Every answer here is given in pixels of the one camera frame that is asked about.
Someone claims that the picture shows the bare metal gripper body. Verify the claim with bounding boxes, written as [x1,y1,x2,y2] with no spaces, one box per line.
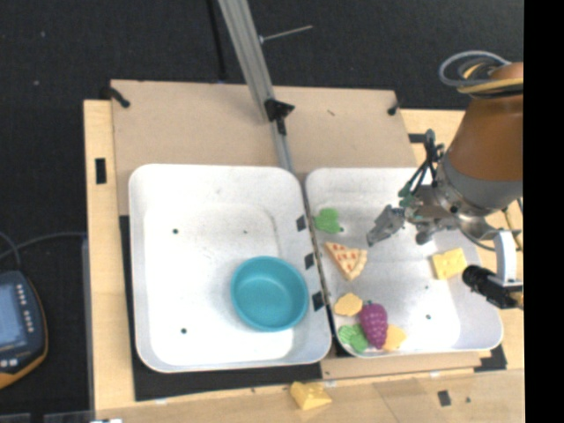
[403,186,497,242]

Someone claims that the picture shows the yellow toy cheese wedge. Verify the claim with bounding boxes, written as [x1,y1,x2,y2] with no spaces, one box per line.
[289,380,334,412]
[431,247,469,281]

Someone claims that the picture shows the toy pizza slice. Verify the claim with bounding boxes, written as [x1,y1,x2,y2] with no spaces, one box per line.
[324,241,368,282]

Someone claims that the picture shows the green toy broccoli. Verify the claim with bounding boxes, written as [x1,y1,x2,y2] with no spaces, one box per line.
[313,207,345,234]
[337,323,370,355]

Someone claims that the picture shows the white plastic tray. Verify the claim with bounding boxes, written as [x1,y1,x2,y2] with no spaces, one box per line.
[128,162,333,374]
[303,167,505,360]

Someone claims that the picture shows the yellow toy biscuit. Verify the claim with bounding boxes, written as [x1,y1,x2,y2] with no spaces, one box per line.
[382,323,408,353]
[332,292,364,318]

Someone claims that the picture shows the purple toy grapes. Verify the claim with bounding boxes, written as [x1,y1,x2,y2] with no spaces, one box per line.
[357,300,390,351]

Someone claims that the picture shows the teal bowl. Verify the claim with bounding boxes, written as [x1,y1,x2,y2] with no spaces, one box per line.
[229,255,310,333]

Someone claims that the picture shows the brown cardboard board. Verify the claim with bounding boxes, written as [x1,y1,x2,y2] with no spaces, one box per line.
[108,78,494,381]

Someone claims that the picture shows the black cylinder on white bracket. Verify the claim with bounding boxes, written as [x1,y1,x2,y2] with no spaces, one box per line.
[461,228,524,310]

